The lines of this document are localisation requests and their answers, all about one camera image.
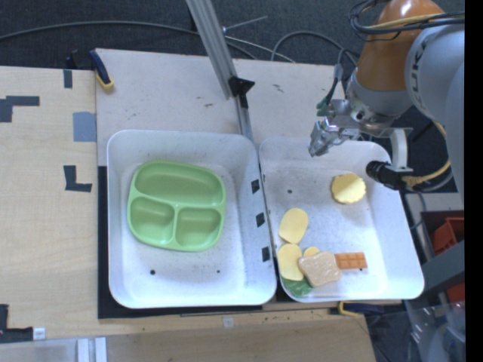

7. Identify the beige toast slice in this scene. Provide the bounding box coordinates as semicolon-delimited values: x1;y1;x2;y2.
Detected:
297;250;343;288

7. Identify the orange waffle bar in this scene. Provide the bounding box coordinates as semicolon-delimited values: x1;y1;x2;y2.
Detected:
334;252;368;271

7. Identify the green divided plate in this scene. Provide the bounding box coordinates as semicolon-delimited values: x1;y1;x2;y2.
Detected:
126;159;227;253

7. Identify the black cylinder on white bracket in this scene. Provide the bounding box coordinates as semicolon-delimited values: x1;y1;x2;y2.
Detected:
365;127;415;191

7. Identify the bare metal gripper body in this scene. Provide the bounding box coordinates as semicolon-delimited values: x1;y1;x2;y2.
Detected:
324;98;398;139

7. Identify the thin black and white rod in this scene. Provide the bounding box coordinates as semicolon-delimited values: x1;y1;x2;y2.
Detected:
257;152;281;281

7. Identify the green lettuce leaf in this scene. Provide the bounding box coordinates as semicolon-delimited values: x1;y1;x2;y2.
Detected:
281;276;314;299

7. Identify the yellow oval potato slice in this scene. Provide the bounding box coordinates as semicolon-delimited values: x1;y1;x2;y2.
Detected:
277;243;305;282
278;207;309;245

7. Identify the white plastic tray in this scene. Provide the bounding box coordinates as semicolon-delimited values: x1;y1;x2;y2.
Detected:
106;129;278;310
258;137;426;304

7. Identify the yellow round biscuit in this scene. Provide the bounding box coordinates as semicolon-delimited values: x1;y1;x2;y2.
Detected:
331;172;368;205

